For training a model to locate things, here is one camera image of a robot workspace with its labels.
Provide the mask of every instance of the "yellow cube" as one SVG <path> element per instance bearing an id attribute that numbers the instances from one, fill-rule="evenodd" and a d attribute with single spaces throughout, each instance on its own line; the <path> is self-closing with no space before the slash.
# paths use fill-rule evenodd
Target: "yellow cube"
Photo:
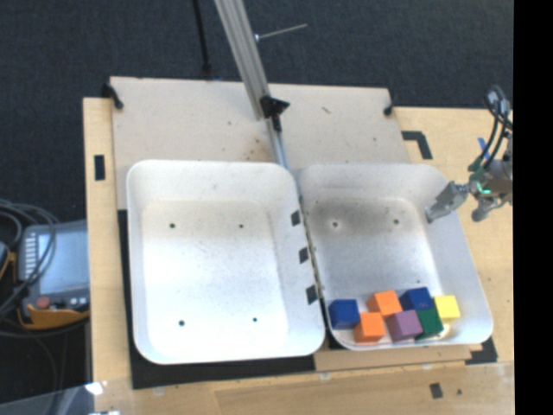
<path id="1" fill-rule="evenodd" d="M 449 324 L 453 320 L 461 317 L 459 311 L 459 305 L 457 304 L 457 298 L 455 295 L 442 295 L 434 297 L 435 308 L 438 311 L 438 315 L 444 324 Z"/>

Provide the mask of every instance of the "orange cube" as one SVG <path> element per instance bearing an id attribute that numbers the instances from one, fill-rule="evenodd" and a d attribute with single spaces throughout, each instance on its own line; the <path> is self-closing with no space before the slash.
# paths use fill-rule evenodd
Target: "orange cube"
<path id="1" fill-rule="evenodd" d="M 353 337 L 357 343 L 377 342 L 386 334 L 384 318 L 378 312 L 360 312 L 360 321 L 353 328 Z"/>
<path id="2" fill-rule="evenodd" d="M 385 290 L 372 294 L 366 302 L 366 307 L 371 312 L 380 312 L 384 319 L 403 310 L 397 293 L 394 290 Z"/>

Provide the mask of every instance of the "wooden cube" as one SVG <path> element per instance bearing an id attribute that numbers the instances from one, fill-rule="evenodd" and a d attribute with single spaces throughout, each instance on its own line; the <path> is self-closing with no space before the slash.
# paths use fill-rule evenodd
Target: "wooden cube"
<path id="1" fill-rule="evenodd" d="M 416 310 L 404 310 L 386 320 L 390 337 L 394 342 L 409 340 L 423 333 Z"/>
<path id="2" fill-rule="evenodd" d="M 355 300 L 332 301 L 328 314 L 333 329 L 353 329 L 359 323 L 359 308 Z"/>
<path id="3" fill-rule="evenodd" d="M 443 331 L 442 320 L 438 316 L 436 309 L 418 310 L 416 313 L 418 314 L 421 326 L 423 326 L 423 332 L 415 337 L 416 340 L 430 338 L 439 335 Z"/>
<path id="4" fill-rule="evenodd" d="M 441 295 L 434 297 L 434 305 L 438 311 L 438 316 L 444 324 L 450 324 L 453 320 L 461 317 L 459 304 L 455 295 Z"/>
<path id="5" fill-rule="evenodd" d="M 404 310 L 435 309 L 434 301 L 432 300 L 430 292 L 426 287 L 407 290 L 401 295 L 399 302 Z"/>
<path id="6" fill-rule="evenodd" d="M 378 312 L 361 312 L 360 321 L 353 328 L 355 342 L 359 344 L 378 342 L 386 335 L 384 318 Z"/>
<path id="7" fill-rule="evenodd" d="M 366 307 L 371 312 L 379 312 L 384 319 L 403 310 L 394 290 L 384 290 L 372 294 L 366 302 Z"/>

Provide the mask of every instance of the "black clip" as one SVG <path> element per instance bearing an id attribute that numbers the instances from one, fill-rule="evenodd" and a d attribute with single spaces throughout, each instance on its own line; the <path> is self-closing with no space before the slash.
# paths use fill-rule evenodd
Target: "black clip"
<path id="1" fill-rule="evenodd" d="M 115 88 L 110 83 L 104 83 L 102 85 L 102 97 L 105 99 L 113 99 L 113 104 L 118 109 L 123 109 L 123 102 L 115 91 Z"/>
<path id="2" fill-rule="evenodd" d="M 268 95 L 263 96 L 260 102 L 265 118 L 271 118 L 275 131 L 282 132 L 283 126 L 280 122 L 280 115 L 286 110 L 288 106 L 290 106 L 290 103 L 288 103 L 287 101 L 273 99 Z"/>
<path id="3" fill-rule="evenodd" d="M 383 110 L 383 114 L 386 116 L 386 117 L 389 117 L 394 109 L 394 105 L 396 104 L 396 94 L 390 90 L 390 104 L 388 106 L 386 106 L 386 108 L 384 108 Z"/>

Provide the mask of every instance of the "metal pole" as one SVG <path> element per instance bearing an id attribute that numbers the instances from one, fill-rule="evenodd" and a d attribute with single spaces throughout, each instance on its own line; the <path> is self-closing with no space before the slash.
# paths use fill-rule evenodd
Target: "metal pole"
<path id="1" fill-rule="evenodd" d="M 258 119 L 266 118 L 261 99 L 270 97 L 269 84 L 259 57 L 255 35 L 251 30 L 244 2 L 243 0 L 214 1 L 254 114 Z M 288 159 L 284 151 L 282 133 L 275 129 L 272 119 L 267 120 L 267 127 L 276 162 L 288 169 Z"/>
<path id="2" fill-rule="evenodd" d="M 308 26 L 307 23 L 298 24 L 296 26 L 292 26 L 291 28 L 279 29 L 278 31 L 269 32 L 267 34 L 261 34 L 261 35 L 255 34 L 254 37 L 256 39 L 256 42 L 259 42 L 259 41 L 263 40 L 264 38 L 274 37 L 275 35 L 280 35 L 280 34 L 286 34 L 288 32 L 296 31 L 298 29 L 306 28 L 307 26 Z"/>
<path id="3" fill-rule="evenodd" d="M 211 73 L 211 63 L 209 62 L 209 53 L 207 52 L 206 34 L 204 32 L 204 23 L 201 18 L 200 2 L 199 0 L 192 0 L 194 6 L 194 15 L 196 18 L 196 26 L 198 28 L 198 36 L 200 37 L 201 55 L 203 57 L 202 69 L 205 73 Z"/>

